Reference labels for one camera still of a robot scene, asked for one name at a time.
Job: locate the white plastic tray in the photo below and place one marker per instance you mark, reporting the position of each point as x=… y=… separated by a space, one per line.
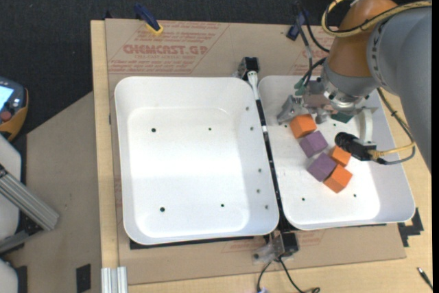
x=308 y=209
x=192 y=161

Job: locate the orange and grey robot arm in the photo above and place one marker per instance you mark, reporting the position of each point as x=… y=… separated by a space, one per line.
x=394 y=55

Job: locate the brown cardboard board, red print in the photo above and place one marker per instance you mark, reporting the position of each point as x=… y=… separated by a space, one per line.
x=192 y=264

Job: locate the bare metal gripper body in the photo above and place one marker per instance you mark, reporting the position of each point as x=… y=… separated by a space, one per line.
x=317 y=101

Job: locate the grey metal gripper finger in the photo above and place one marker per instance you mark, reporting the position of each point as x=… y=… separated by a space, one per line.
x=321 y=117
x=289 y=109

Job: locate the purple cube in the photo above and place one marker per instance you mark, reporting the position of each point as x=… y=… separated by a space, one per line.
x=321 y=166
x=313 y=144

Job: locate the dark green cube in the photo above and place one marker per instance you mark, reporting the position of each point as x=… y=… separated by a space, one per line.
x=343 y=117

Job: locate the thin black and white rod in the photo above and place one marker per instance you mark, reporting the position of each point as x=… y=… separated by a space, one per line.
x=265 y=134

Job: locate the black cylinder on white bracket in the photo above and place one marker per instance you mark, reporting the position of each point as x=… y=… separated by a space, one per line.
x=353 y=145

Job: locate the orange cube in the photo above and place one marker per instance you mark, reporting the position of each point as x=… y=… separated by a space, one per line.
x=303 y=126
x=338 y=179
x=341 y=156

